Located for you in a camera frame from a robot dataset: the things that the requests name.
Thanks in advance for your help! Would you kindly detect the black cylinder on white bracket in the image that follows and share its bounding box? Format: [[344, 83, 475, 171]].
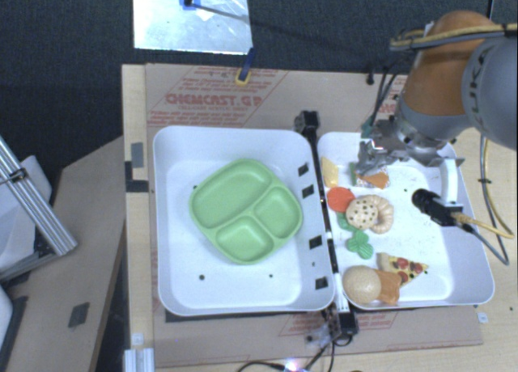
[[411, 155, 465, 228]]

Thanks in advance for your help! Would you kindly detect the yellow cheese wedge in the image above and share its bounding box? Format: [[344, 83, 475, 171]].
[[321, 156, 341, 189]]

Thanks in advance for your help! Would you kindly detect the pizza slice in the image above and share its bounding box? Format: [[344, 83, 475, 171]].
[[376, 252, 430, 287]]

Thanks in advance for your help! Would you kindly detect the round tan bread bun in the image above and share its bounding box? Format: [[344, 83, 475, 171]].
[[342, 264, 383, 305]]

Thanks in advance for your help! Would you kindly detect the tan croissant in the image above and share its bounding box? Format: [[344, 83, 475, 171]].
[[365, 193, 395, 235]]

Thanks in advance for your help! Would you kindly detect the green lettuce leaf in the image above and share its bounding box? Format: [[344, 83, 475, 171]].
[[337, 212, 376, 260]]

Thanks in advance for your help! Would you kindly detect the thin black and white rod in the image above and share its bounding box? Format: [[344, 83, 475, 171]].
[[306, 129, 350, 315]]

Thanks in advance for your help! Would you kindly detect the green divided plate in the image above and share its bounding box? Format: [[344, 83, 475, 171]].
[[188, 158, 305, 266]]

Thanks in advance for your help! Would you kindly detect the orange wedge slice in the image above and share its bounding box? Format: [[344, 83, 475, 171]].
[[355, 171, 391, 191]]

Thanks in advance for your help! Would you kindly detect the red-orange tomato slice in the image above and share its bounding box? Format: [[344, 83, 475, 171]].
[[326, 186, 358, 213]]

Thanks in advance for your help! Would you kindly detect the orange cheese slice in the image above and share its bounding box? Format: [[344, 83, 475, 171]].
[[374, 268, 403, 306]]

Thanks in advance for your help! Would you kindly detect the white plastic tray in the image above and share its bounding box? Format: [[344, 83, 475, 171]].
[[316, 131, 496, 311], [152, 125, 338, 317]]

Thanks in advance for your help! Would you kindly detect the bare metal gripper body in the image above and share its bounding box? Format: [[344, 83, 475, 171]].
[[372, 120, 459, 168]]

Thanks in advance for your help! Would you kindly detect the chocolate chip biscuit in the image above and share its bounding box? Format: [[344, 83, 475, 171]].
[[345, 196, 380, 230]]

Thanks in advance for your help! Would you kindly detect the black block with thin wires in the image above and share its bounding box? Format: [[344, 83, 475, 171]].
[[322, 308, 360, 344], [294, 110, 321, 135]]

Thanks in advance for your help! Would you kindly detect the brown cardboard board red print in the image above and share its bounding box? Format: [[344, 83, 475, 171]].
[[143, 63, 485, 368]]

